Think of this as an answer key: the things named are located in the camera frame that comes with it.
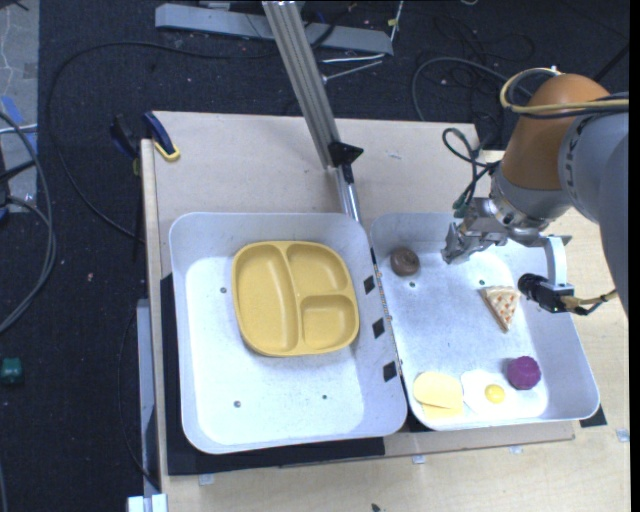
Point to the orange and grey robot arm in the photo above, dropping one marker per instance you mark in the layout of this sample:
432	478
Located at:
550	135

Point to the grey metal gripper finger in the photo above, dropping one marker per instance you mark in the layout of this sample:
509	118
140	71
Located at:
466	248
449	245

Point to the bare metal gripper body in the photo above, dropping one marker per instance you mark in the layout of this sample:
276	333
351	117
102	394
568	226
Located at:
487	220

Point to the white plastic tray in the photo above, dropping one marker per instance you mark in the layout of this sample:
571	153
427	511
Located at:
445	325
280	395

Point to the thin black and white rod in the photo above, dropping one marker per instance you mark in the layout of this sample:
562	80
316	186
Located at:
351	199

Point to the purple grapes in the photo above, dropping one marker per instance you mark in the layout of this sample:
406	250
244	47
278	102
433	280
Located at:
524	373

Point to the white fried egg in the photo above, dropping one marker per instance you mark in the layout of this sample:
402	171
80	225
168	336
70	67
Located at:
494	394

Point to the yellow divided plate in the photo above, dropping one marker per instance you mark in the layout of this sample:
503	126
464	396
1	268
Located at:
270	300

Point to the tan pie slice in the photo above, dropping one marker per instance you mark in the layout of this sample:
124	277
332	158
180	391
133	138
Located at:
502	302

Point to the brown cardboard board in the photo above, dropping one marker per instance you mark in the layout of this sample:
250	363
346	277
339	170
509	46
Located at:
250	165

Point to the black cylinder on white bracket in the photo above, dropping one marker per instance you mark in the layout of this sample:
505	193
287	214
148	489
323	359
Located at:
546	292

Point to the brown doughnut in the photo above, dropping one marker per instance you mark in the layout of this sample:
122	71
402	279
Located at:
404	261

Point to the yellow cheese slice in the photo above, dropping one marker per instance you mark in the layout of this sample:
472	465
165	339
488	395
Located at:
437	390

